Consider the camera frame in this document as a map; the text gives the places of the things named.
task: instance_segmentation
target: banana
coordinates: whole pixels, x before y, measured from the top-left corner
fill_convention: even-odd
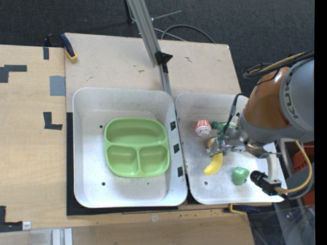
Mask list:
[[[221,168],[223,163],[223,153],[218,153],[213,155],[211,163],[204,169],[203,173],[205,175],[215,174]]]

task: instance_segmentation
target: black hole in bin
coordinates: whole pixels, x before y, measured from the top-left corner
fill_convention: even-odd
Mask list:
[[[172,130],[174,130],[176,128],[176,122],[175,121],[172,121],[171,123],[170,123],[170,130],[172,131]]]
[[[174,153],[177,153],[179,151],[179,144],[174,145]]]

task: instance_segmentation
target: table surface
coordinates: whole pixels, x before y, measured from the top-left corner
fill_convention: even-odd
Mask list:
[[[230,224],[235,221],[252,237],[244,216],[240,221],[239,215],[223,213],[224,205],[182,204],[177,211],[66,216],[65,120],[75,90],[86,86],[161,89],[159,72],[151,65],[141,39],[67,36],[76,48],[76,62],[70,62],[62,48],[49,48],[49,59],[45,59],[42,47],[0,45],[0,67],[27,66],[27,72],[10,71],[8,83],[0,83],[0,205],[7,206],[6,221],[31,222],[33,229],[40,229],[148,223],[153,215],[159,221],[228,218]],[[102,50],[95,46],[101,41],[106,46]],[[183,92],[240,92],[228,45],[160,41],[160,46],[163,52],[174,55],[168,63],[173,97]],[[127,47],[133,48],[135,55],[120,54]],[[96,50],[102,53],[92,59],[90,52],[96,55]],[[116,53],[109,59],[104,52]],[[66,78],[66,97],[50,95],[52,76]],[[211,77],[222,82],[218,86]],[[44,112],[51,112],[52,123],[62,124],[62,129],[45,129]]]

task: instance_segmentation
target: green plate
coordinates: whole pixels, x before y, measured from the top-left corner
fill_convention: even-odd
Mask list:
[[[164,126],[155,119],[113,119],[105,128],[104,143],[107,164],[118,176],[155,177],[169,167],[167,133]]]

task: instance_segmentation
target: green toy vegetable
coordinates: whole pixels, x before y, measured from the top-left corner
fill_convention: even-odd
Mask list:
[[[236,167],[233,170],[232,178],[236,185],[242,185],[246,182],[246,179],[249,177],[250,171],[242,167]]]

